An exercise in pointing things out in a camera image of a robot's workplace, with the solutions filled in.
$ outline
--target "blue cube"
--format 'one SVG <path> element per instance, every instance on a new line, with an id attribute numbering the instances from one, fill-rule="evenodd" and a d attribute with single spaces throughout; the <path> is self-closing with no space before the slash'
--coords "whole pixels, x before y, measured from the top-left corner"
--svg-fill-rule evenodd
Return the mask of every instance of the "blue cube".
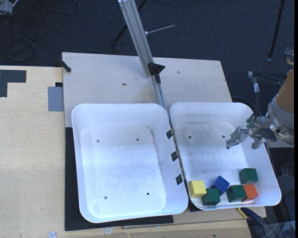
<path id="1" fill-rule="evenodd" d="M 217 188 L 219 190 L 220 196 L 225 193 L 227 188 L 229 187 L 229 182 L 225 180 L 223 177 L 218 176 L 210 186 L 211 188 Z"/>

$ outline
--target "empty white tray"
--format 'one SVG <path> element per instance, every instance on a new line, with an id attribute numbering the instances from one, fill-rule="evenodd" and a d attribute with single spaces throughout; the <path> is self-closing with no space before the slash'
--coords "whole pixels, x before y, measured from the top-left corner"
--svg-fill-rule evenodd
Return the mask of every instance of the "empty white tray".
<path id="1" fill-rule="evenodd" d="M 216 206 L 204 206 L 201 198 L 191 198 L 201 210 L 272 206 L 281 200 L 281 192 L 264 145 L 254 150 L 249 136 L 240 144 L 226 148 L 225 140 L 240 126 L 252 110 L 242 103 L 175 103 L 170 117 L 175 130 L 187 182 L 204 180 L 205 186 L 222 176 L 230 185 L 240 184 L 239 171 L 256 168 L 255 187 L 259 196 L 249 202 L 230 203 L 226 193 Z"/>
<path id="2" fill-rule="evenodd" d="M 80 104 L 72 112 L 79 209 L 92 223 L 187 208 L 166 110 L 157 104 Z"/>

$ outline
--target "cube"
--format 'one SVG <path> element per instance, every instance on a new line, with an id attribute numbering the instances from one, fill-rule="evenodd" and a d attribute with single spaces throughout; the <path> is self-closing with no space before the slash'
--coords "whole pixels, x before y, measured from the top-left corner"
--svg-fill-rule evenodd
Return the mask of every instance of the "cube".
<path id="1" fill-rule="evenodd" d="M 241 185 L 241 184 L 231 185 L 226 190 L 226 195 L 227 195 L 228 201 L 230 203 L 241 202 L 244 198 L 246 198 L 245 189 L 244 189 L 243 185 Z"/>
<path id="2" fill-rule="evenodd" d="M 243 187 L 244 187 L 244 190 L 246 193 L 246 197 L 242 200 L 242 202 L 252 201 L 256 197 L 258 197 L 258 192 L 255 187 L 255 184 L 253 184 L 253 183 L 245 184 L 245 185 L 243 185 Z"/>
<path id="3" fill-rule="evenodd" d="M 203 197 L 207 193 L 203 180 L 190 181 L 189 191 L 192 198 Z"/>
<path id="4" fill-rule="evenodd" d="M 202 197 L 202 204 L 206 206 L 215 206 L 220 203 L 220 193 L 217 188 L 207 188 L 207 193 Z"/>
<path id="5" fill-rule="evenodd" d="M 220 196 L 222 196 L 227 188 L 229 187 L 229 182 L 223 177 L 218 176 L 210 186 L 211 188 L 217 188 L 219 190 Z"/>
<path id="6" fill-rule="evenodd" d="M 239 171 L 239 179 L 241 184 L 251 184 L 258 181 L 257 172 L 254 168 L 245 168 Z"/>

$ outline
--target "wooden table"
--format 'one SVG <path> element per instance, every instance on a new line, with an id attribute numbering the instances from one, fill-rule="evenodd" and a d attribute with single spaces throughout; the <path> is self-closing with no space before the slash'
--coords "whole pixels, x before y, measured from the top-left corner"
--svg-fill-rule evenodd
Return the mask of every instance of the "wooden table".
<path id="1" fill-rule="evenodd" d="M 221 64 L 206 64 L 212 66 L 202 68 L 208 71 L 200 79 L 202 90 L 203 85 L 211 85 L 210 77 L 218 77 L 224 92 L 215 101 L 231 101 Z M 48 87 L 63 82 L 64 69 L 0 66 L 0 70 L 26 70 L 26 83 L 8 83 L 7 97 L 0 98 L 0 237 L 47 238 L 49 232 L 56 232 L 58 238 L 251 237 L 236 209 L 185 211 L 174 216 L 172 225 L 159 227 L 65 231 L 65 113 L 49 111 L 48 103 Z M 186 75 L 184 70 L 172 71 L 175 76 Z M 161 73 L 162 82 L 168 85 L 166 76 Z M 266 216 L 264 207 L 252 210 Z"/>

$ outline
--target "green cube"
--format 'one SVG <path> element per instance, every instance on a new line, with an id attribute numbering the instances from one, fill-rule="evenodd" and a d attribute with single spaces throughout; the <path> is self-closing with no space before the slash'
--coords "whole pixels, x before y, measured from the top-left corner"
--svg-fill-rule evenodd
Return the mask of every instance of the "green cube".
<path id="1" fill-rule="evenodd" d="M 207 188 L 206 191 L 207 193 L 202 197 L 203 205 L 215 206 L 221 201 L 219 189 Z"/>
<path id="2" fill-rule="evenodd" d="M 246 192 L 243 185 L 232 185 L 226 190 L 226 195 L 230 203 L 241 202 L 246 197 Z"/>
<path id="3" fill-rule="evenodd" d="M 258 181 L 256 169 L 245 168 L 239 171 L 239 179 L 241 184 L 251 184 Z"/>

